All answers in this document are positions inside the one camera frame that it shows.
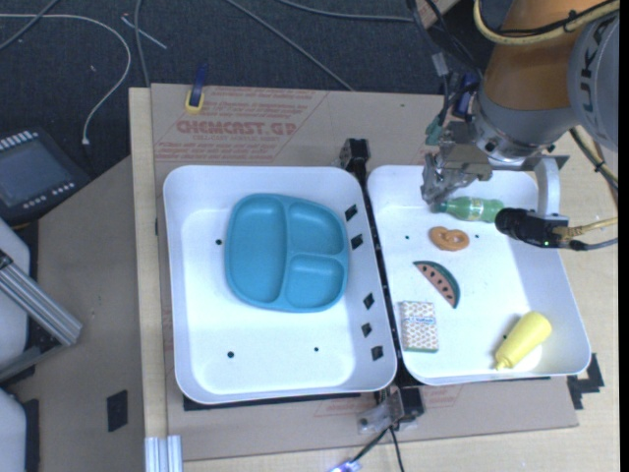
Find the small box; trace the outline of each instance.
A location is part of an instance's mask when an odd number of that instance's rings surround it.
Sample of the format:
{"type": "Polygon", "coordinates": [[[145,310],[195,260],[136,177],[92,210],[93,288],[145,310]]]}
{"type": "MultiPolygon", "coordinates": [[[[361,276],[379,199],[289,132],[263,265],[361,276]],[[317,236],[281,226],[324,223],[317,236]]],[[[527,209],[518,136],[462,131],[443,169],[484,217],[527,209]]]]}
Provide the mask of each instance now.
{"type": "Polygon", "coordinates": [[[403,301],[402,347],[405,351],[434,353],[439,349],[434,304],[430,302],[403,301]]]}

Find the blue plate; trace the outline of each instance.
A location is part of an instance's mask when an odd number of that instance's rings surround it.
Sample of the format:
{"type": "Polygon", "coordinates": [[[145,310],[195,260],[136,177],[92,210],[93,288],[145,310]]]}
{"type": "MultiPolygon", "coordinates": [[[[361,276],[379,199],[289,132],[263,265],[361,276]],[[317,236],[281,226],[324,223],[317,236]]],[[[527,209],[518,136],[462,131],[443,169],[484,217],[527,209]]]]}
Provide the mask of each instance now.
{"type": "Polygon", "coordinates": [[[246,303],[289,312],[323,311],[345,292],[345,226],[327,206],[277,194],[253,194],[232,210],[225,272],[246,303]]]}

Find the wire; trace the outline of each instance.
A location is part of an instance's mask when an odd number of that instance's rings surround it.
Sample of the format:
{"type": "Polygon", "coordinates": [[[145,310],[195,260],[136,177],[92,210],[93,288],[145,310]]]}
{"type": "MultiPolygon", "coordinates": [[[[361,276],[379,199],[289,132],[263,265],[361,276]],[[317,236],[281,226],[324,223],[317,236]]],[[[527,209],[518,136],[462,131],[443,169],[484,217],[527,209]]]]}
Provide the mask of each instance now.
{"type": "MultiPolygon", "coordinates": [[[[136,27],[134,27],[134,24],[129,21],[127,19],[127,14],[123,14],[120,18],[120,21],[122,21],[125,25],[127,25],[129,28],[131,29],[135,29],[136,27]]],[[[148,40],[150,40],[151,42],[153,42],[155,45],[158,45],[159,47],[161,47],[162,49],[168,49],[168,47],[166,45],[164,45],[163,43],[161,43],[159,40],[157,40],[157,38],[155,38],[154,36],[150,36],[148,33],[146,33],[145,31],[140,30],[140,34],[144,37],[146,37],[148,40]]]]}
{"type": "MultiPolygon", "coordinates": [[[[37,15],[36,14],[0,14],[0,18],[28,19],[28,18],[33,18],[35,16],[37,16],[37,15]]],[[[120,40],[120,42],[122,43],[123,47],[125,48],[125,51],[127,52],[127,65],[125,66],[125,71],[123,72],[122,76],[120,77],[118,82],[107,92],[107,94],[105,94],[102,98],[100,98],[100,100],[93,106],[93,108],[90,110],[90,112],[88,113],[88,115],[86,117],[86,121],[84,122],[84,126],[83,126],[82,145],[89,146],[90,142],[89,142],[89,138],[87,137],[87,128],[89,126],[89,123],[91,122],[91,119],[93,118],[94,114],[102,106],[102,104],[109,98],[109,96],[111,96],[116,91],[116,89],[118,89],[120,87],[120,85],[122,83],[125,82],[125,79],[127,79],[127,76],[129,75],[129,70],[131,68],[131,49],[129,48],[129,45],[127,44],[125,39],[121,36],[121,34],[118,31],[116,31],[113,28],[109,27],[105,23],[102,23],[100,21],[94,20],[92,18],[88,18],[86,16],[76,16],[76,15],[73,15],[73,14],[47,14],[45,16],[40,16],[40,17],[41,18],[45,18],[45,19],[79,20],[79,21],[85,21],[85,22],[88,22],[88,23],[93,23],[95,25],[98,25],[98,26],[100,26],[102,28],[105,28],[106,30],[110,31],[111,33],[113,33],[116,36],[116,38],[118,38],[118,40],[120,40]]]]}
{"type": "Polygon", "coordinates": [[[368,444],[363,447],[356,456],[354,456],[350,461],[358,461],[360,460],[363,456],[365,456],[369,451],[371,451],[373,449],[373,447],[378,444],[382,438],[386,435],[386,433],[389,431],[389,428],[393,427],[393,425],[386,427],[382,432],[380,432],[373,440],[371,440],[370,442],[368,442],[368,444]]]}
{"type": "Polygon", "coordinates": [[[402,463],[402,452],[400,451],[400,444],[397,441],[397,437],[395,436],[395,431],[393,430],[393,427],[389,427],[389,431],[391,432],[391,438],[393,439],[393,444],[395,445],[397,464],[400,467],[400,472],[404,472],[404,464],[402,463]]]}
{"type": "MultiPolygon", "coordinates": [[[[454,36],[454,34],[452,34],[450,32],[450,30],[448,29],[447,24],[445,23],[445,19],[443,17],[443,14],[441,13],[441,11],[439,10],[439,8],[436,6],[436,4],[434,3],[433,0],[424,0],[428,6],[430,7],[430,9],[432,10],[432,13],[435,15],[436,17],[436,23],[440,26],[442,32],[445,34],[446,38],[448,39],[448,41],[450,42],[450,44],[454,47],[454,49],[462,56],[462,58],[460,58],[460,60],[465,63],[468,67],[472,68],[477,76],[479,77],[479,79],[481,79],[483,77],[483,73],[481,72],[481,69],[479,68],[476,60],[474,59],[472,53],[469,51],[469,49],[467,49],[460,41],[458,38],[456,38],[456,36],[454,36]]],[[[417,9],[417,5],[416,4],[412,4],[412,6],[417,9]]],[[[419,13],[417,17],[414,17],[414,22],[417,23],[417,19],[419,18],[419,13]]]]}
{"type": "MultiPolygon", "coordinates": [[[[238,2],[234,1],[234,0],[223,0],[224,2],[229,3],[230,5],[234,6],[235,8],[237,8],[238,10],[240,10],[241,12],[247,14],[247,16],[249,16],[250,18],[252,18],[253,20],[255,20],[257,23],[259,23],[260,25],[264,26],[265,28],[267,28],[268,30],[272,31],[273,33],[275,33],[278,37],[280,37],[282,40],[284,40],[286,43],[288,43],[291,47],[297,49],[299,52],[301,52],[304,56],[306,56],[308,59],[310,59],[312,62],[314,62],[317,66],[320,67],[321,70],[323,70],[325,73],[327,73],[330,77],[332,77],[336,82],[338,82],[341,86],[343,86],[345,89],[347,90],[354,90],[349,84],[347,84],[345,81],[343,81],[340,77],[338,77],[336,74],[334,74],[330,69],[328,69],[325,65],[323,65],[322,63],[320,63],[318,60],[316,60],[312,54],[310,54],[308,51],[306,51],[303,47],[301,47],[299,44],[297,44],[296,42],[294,42],[293,40],[291,40],[290,38],[288,38],[284,33],[282,33],[279,29],[274,28],[272,25],[270,25],[269,23],[267,23],[266,21],[264,21],[262,18],[260,18],[259,16],[257,16],[256,14],[252,13],[251,11],[247,10],[245,7],[243,7],[242,5],[240,5],[238,2]]],[[[138,53],[139,53],[139,57],[140,57],[140,63],[141,63],[141,67],[142,67],[142,71],[143,71],[143,77],[144,77],[144,83],[147,87],[150,86],[150,78],[148,75],[148,70],[146,67],[146,61],[144,59],[144,54],[143,54],[143,48],[142,48],[142,40],[141,40],[141,34],[140,34],[140,24],[139,24],[139,20],[140,20],[140,8],[142,6],[143,0],[137,0],[136,3],[136,10],[134,13],[134,25],[136,27],[135,33],[136,33],[136,43],[137,43],[137,47],[138,47],[138,53]]]]}
{"type": "MultiPolygon", "coordinates": [[[[37,13],[36,15],[33,15],[32,19],[31,19],[31,21],[29,23],[27,23],[23,28],[21,28],[16,33],[14,33],[12,36],[10,36],[7,40],[5,40],[4,42],[0,43],[0,51],[2,51],[4,48],[8,47],[11,43],[13,43],[15,40],[17,40],[27,30],[29,30],[31,27],[33,27],[52,7],[54,7],[60,1],[61,0],[51,0],[50,2],[48,2],[48,4],[46,4],[44,6],[44,8],[39,13],[37,13]]],[[[281,33],[278,29],[275,29],[274,27],[272,27],[271,25],[266,23],[264,20],[262,20],[261,18],[259,18],[255,14],[251,13],[250,11],[245,9],[244,7],[240,6],[240,4],[236,3],[234,0],[223,0],[223,1],[225,1],[225,2],[229,3],[230,5],[236,7],[237,9],[239,9],[240,11],[244,12],[249,17],[251,17],[252,19],[257,21],[259,24],[263,25],[268,30],[270,30],[273,33],[275,33],[282,40],[286,41],[293,48],[297,49],[300,53],[305,55],[309,60],[314,62],[318,67],[320,67],[320,69],[322,69],[325,73],[327,73],[329,76],[331,76],[335,81],[337,81],[339,84],[341,84],[344,88],[346,88],[348,90],[353,90],[351,86],[349,86],[346,82],[344,82],[342,79],[340,79],[337,75],[332,73],[323,64],[321,64],[316,59],[314,59],[313,56],[310,53],[308,53],[305,49],[303,49],[301,46],[299,46],[294,41],[290,40],[287,36],[285,36],[283,33],[281,33]]],[[[326,16],[326,17],[329,17],[329,18],[335,18],[335,19],[347,19],[347,20],[355,20],[355,21],[403,23],[403,24],[409,24],[409,23],[413,22],[413,20],[411,20],[411,19],[398,17],[398,16],[371,16],[371,15],[362,15],[362,14],[344,14],[344,13],[337,13],[337,12],[330,12],[330,11],[323,11],[323,10],[319,10],[319,9],[314,9],[312,7],[308,7],[308,6],[305,6],[305,5],[302,5],[302,4],[298,4],[298,3],[292,2],[290,0],[274,0],[274,1],[276,1],[278,3],[281,3],[283,5],[287,5],[289,7],[292,7],[294,9],[298,9],[298,10],[301,10],[301,11],[305,11],[305,12],[309,12],[309,13],[317,14],[317,15],[321,15],[321,16],[326,16]]],[[[138,31],[137,24],[138,23],[136,23],[136,39],[137,39],[137,43],[140,44],[140,40],[138,39],[138,35],[140,34],[140,32],[138,31]]],[[[149,79],[148,79],[148,74],[147,74],[146,67],[145,67],[145,61],[143,59],[143,50],[142,50],[142,46],[141,45],[139,45],[139,53],[141,55],[141,63],[143,64],[144,82],[147,85],[149,85],[149,79]]]]}
{"type": "MultiPolygon", "coordinates": [[[[433,9],[433,11],[435,11],[437,15],[437,19],[441,20],[442,19],[441,13],[436,8],[436,6],[433,7],[434,2],[432,2],[432,0],[426,0],[426,2],[429,4],[430,8],[433,9]]],[[[425,44],[429,48],[430,57],[432,59],[432,64],[434,66],[436,74],[441,79],[441,84],[443,86],[443,107],[441,108],[439,112],[439,116],[438,116],[439,126],[440,126],[443,124],[443,121],[445,120],[444,114],[447,111],[448,100],[450,97],[449,85],[448,85],[449,69],[448,69],[447,63],[445,62],[445,58],[443,57],[441,48],[438,45],[436,45],[436,43],[434,43],[434,41],[432,40],[432,37],[430,36],[428,30],[424,26],[424,23],[422,22],[422,18],[420,17],[420,13],[417,7],[417,2],[415,0],[407,0],[407,5],[409,9],[411,10],[413,21],[417,25],[417,28],[420,31],[420,35],[422,36],[422,39],[424,40],[425,44]]]]}
{"type": "Polygon", "coordinates": [[[594,229],[605,229],[610,225],[616,225],[618,223],[618,217],[608,218],[607,220],[599,220],[587,225],[579,225],[576,227],[559,226],[552,229],[552,232],[561,236],[561,241],[568,241],[577,236],[582,236],[588,231],[594,229]]]}
{"type": "Polygon", "coordinates": [[[605,0],[582,12],[571,12],[568,17],[536,29],[504,29],[490,27],[483,18],[483,1],[474,0],[474,22],[481,34],[495,43],[525,45],[557,38],[578,27],[620,10],[620,0],[605,0]]]}
{"type": "Polygon", "coordinates": [[[588,252],[591,250],[598,250],[600,248],[610,247],[611,245],[615,245],[616,243],[618,243],[618,238],[613,238],[611,240],[591,244],[583,243],[578,240],[571,240],[568,243],[568,247],[577,252],[588,252]]]}
{"type": "Polygon", "coordinates": [[[600,158],[590,147],[586,145],[585,139],[581,133],[582,132],[579,128],[570,129],[572,139],[588,160],[594,165],[595,171],[599,172],[603,176],[615,192],[618,192],[618,177],[613,173],[609,166],[607,166],[604,159],[600,158]]]}

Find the white cable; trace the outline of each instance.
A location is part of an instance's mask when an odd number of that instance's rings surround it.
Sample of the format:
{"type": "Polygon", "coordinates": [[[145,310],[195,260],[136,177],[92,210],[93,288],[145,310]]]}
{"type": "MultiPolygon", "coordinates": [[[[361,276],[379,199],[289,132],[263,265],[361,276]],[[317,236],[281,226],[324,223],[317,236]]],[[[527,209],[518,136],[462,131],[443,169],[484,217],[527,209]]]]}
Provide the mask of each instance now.
{"type": "MultiPolygon", "coordinates": [[[[37,14],[0,14],[0,18],[17,18],[17,19],[32,19],[32,18],[34,18],[36,16],[37,16],[37,14]]],[[[131,69],[131,49],[129,48],[129,44],[127,44],[125,39],[121,36],[121,34],[118,31],[116,31],[113,28],[109,27],[105,23],[102,23],[100,21],[94,20],[92,18],[88,18],[86,16],[76,16],[76,15],[73,15],[73,14],[45,14],[45,15],[41,16],[41,18],[46,18],[46,19],[49,19],[49,18],[53,18],[53,19],[72,19],[72,20],[86,21],[88,23],[93,23],[94,25],[99,25],[100,27],[103,27],[106,30],[111,31],[114,35],[116,35],[118,40],[120,40],[120,42],[125,47],[125,50],[127,51],[127,66],[125,67],[125,71],[122,74],[122,77],[118,80],[118,82],[114,85],[114,87],[112,89],[110,89],[107,92],[107,94],[105,94],[100,99],[100,101],[98,101],[98,103],[96,103],[94,105],[94,107],[90,110],[89,114],[87,115],[86,121],[85,121],[84,126],[83,126],[83,139],[81,140],[81,143],[84,146],[88,146],[88,145],[90,145],[90,143],[89,143],[89,138],[87,137],[87,126],[91,122],[91,119],[94,116],[94,114],[96,113],[96,111],[102,106],[102,104],[107,100],[107,98],[109,96],[111,96],[116,91],[116,89],[120,87],[120,85],[123,82],[125,82],[125,79],[127,79],[127,76],[129,75],[129,70],[131,69]]]]}

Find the yellow bottle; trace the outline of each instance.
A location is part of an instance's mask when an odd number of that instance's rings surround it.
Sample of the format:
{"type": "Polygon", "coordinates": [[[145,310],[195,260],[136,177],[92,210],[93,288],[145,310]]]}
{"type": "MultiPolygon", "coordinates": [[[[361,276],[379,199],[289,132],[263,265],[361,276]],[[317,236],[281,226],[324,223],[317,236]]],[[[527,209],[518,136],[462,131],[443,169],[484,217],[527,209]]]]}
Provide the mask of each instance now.
{"type": "Polygon", "coordinates": [[[551,332],[550,322],[541,313],[530,311],[524,315],[495,352],[496,370],[515,367],[533,348],[542,344],[551,332]]]}

